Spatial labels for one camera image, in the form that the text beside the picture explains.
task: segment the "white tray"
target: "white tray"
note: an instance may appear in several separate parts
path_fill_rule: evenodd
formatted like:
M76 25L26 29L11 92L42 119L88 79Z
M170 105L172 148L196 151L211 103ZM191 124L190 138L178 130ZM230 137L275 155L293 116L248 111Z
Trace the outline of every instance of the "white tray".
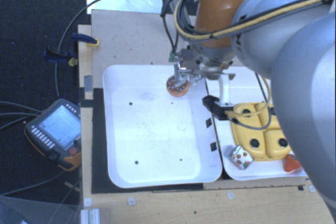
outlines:
M222 173L205 82L181 97L166 89L173 66L117 65L103 74L108 171L122 188L204 183Z
M255 74L245 67L230 67L228 73L235 73L236 77L230 82L230 101L232 104L245 102L261 102L264 100ZM217 81L207 81L209 94L219 96L219 84ZM236 146L233 139L230 122L216 119L216 128L221 145L223 165L225 172L235 180L253 180L262 178L307 176L303 168L292 172L284 170L284 159L278 161L252 162L245 169L240 169L228 157Z

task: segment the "black mat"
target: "black mat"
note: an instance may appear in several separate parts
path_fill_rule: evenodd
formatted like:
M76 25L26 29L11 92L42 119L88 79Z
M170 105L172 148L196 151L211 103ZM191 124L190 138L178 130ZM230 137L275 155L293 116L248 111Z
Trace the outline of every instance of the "black mat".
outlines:
M199 190L203 184L167 185L143 188L119 188L109 178L103 89L93 91L92 193L130 193L135 191Z

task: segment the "blue object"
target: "blue object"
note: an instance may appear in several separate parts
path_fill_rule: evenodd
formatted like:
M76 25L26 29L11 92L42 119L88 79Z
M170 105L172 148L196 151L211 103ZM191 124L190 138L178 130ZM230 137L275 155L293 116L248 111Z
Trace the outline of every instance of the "blue object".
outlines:
M92 43L92 44L97 44L97 41L90 36L84 35L84 34L79 34L79 33L73 33L71 35L71 38L74 41L82 41L82 42L86 42L86 43Z

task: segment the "black carpet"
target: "black carpet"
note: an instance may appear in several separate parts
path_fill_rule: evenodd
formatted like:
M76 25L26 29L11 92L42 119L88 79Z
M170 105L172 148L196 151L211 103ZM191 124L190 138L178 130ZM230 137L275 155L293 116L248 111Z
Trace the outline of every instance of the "black carpet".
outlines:
M56 99L54 65L46 63L47 46L57 47L71 19L86 0L0 0L0 101L10 101L36 109L46 109ZM77 24L90 23L82 15ZM63 49L75 51L69 35ZM59 65L58 82L62 98L78 103L78 70ZM0 105L0 113L22 112L22 109ZM18 117L1 116L0 127ZM0 130L0 194L47 180L61 169L42 158L24 137L25 123L20 121ZM78 180L78 170L65 173L57 180L13 197L48 202L61 202L69 188L64 181ZM76 204L79 195L73 192L66 200Z

